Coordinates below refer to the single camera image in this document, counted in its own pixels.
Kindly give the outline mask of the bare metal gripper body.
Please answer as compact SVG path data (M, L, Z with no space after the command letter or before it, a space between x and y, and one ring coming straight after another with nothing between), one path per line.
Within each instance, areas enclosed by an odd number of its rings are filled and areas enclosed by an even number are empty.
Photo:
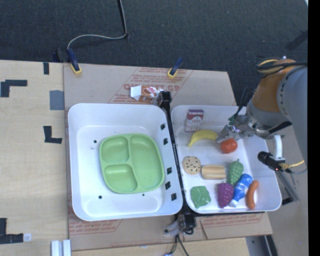
M260 115L232 115L228 118L228 126L231 132L240 137L256 135L262 139L268 139L271 136L269 130L275 124L274 114Z

